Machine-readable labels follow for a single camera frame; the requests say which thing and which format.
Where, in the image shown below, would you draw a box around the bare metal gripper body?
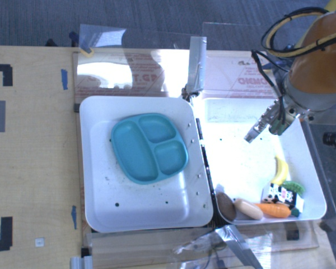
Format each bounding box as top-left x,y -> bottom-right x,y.
258,99 -> 316,132

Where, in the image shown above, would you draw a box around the cow print carton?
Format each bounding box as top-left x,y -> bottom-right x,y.
260,182 -> 305,213

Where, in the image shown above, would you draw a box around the white plastic tray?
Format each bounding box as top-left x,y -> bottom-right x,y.
191,95 -> 328,225
78,95 -> 214,233

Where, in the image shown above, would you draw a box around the brown cardboard board red print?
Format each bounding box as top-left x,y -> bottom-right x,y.
72,47 -> 320,252

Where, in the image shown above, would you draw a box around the yellow banana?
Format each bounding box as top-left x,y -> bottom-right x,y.
269,155 -> 290,186

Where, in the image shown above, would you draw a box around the orange carrot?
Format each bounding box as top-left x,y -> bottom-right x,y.
254,202 -> 301,219

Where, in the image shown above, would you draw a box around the black cylinder on white bracket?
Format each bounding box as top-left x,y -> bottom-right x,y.
322,131 -> 336,149

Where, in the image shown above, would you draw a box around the beige sausage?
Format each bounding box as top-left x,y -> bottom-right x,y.
234,198 -> 264,221

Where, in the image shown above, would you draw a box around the blue divided plate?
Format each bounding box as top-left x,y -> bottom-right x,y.
110,112 -> 189,185

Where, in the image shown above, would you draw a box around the green broccoli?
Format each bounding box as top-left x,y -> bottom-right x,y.
282,180 -> 306,196

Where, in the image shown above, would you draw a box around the brown potato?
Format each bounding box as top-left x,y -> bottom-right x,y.
216,192 -> 237,222

